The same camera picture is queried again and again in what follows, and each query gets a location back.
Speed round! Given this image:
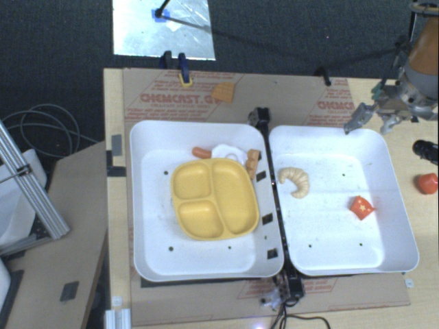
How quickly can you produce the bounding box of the white plastic tray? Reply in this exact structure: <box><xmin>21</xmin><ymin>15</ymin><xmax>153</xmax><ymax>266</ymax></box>
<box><xmin>268</xmin><ymin>125</ymin><xmax>420</xmax><ymax>277</ymax></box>
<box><xmin>129</xmin><ymin>119</ymin><xmax>285</xmax><ymax>282</ymax></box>

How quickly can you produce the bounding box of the white fried egg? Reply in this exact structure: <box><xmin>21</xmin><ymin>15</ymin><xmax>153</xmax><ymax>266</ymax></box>
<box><xmin>211</xmin><ymin>143</ymin><xmax>249</xmax><ymax>167</ymax></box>

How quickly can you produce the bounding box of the red tomato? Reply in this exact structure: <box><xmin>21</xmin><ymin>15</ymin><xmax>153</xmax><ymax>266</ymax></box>
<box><xmin>416</xmin><ymin>172</ymin><xmax>439</xmax><ymax>195</ymax></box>

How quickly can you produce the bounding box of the orange sausage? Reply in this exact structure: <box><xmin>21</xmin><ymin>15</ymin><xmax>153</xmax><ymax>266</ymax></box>
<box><xmin>191</xmin><ymin>146</ymin><xmax>213</xmax><ymax>160</ymax></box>

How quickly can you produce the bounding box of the beige croissant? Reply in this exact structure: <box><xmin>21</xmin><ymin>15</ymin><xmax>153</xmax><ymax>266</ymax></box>
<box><xmin>277</xmin><ymin>167</ymin><xmax>311</xmax><ymax>199</ymax></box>

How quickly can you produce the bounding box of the brown cardboard board red print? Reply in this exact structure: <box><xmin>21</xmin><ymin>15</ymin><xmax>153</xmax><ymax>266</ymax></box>
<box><xmin>121</xmin><ymin>67</ymin><xmax>412</xmax><ymax>327</ymax></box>

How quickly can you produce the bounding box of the orange pizza slice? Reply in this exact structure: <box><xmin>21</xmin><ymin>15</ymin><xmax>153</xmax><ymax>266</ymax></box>
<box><xmin>210</xmin><ymin>81</ymin><xmax>237</xmax><ymax>103</ymax></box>

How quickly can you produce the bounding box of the yellow divided plate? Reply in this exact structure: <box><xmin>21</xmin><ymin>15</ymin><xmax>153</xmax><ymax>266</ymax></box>
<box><xmin>169</xmin><ymin>158</ymin><xmax>261</xmax><ymax>242</ymax></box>

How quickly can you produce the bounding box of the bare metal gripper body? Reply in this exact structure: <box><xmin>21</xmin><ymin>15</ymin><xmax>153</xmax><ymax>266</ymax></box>
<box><xmin>375</xmin><ymin>84</ymin><xmax>439</xmax><ymax>121</ymax></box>

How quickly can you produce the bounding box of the thin black rod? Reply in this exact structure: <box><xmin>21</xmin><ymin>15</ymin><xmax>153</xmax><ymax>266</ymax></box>
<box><xmin>259</xmin><ymin>121</ymin><xmax>296</xmax><ymax>278</ymax></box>

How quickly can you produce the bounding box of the black block with thin wires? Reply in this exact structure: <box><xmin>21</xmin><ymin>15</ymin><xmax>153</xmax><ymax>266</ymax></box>
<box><xmin>273</xmin><ymin>271</ymin><xmax>306</xmax><ymax>306</ymax></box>
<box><xmin>248</xmin><ymin>106</ymin><xmax>272</xmax><ymax>128</ymax></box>

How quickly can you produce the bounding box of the red packet with yellow star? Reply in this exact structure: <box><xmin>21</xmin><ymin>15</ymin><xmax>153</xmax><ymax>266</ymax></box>
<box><xmin>348</xmin><ymin>195</ymin><xmax>376</xmax><ymax>221</ymax></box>

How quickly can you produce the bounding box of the brown biscuit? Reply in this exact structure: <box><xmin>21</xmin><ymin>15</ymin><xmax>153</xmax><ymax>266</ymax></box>
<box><xmin>245</xmin><ymin>149</ymin><xmax>263</xmax><ymax>181</ymax></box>

